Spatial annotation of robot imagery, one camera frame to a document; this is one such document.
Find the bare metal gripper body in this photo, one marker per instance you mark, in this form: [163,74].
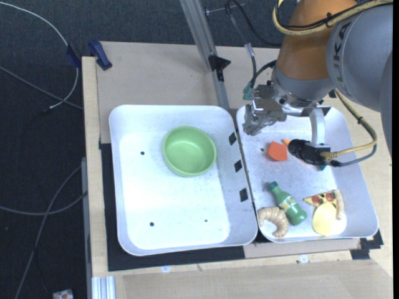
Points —
[268,103]

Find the green bottle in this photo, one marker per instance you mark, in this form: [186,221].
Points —
[290,207]

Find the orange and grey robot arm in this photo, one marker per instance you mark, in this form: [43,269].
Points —
[311,48]

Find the black cylinder on white bracket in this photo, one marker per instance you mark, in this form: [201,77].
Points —
[304,151]

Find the small white patterned box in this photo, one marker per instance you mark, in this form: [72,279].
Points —
[63,294]

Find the tan croissant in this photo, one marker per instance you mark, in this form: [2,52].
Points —
[275,215]

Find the pale wood board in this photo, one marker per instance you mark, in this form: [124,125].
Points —
[156,73]

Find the orange wedge block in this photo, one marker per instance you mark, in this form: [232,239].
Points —
[276,151]

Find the pizza slice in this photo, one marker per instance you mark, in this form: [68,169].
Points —
[324,197]

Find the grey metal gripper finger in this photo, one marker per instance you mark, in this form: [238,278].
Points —
[265,122]
[251,121]

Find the green bowl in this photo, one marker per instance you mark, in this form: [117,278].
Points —
[189,151]

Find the white plastic tray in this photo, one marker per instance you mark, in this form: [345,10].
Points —
[174,204]
[299,176]

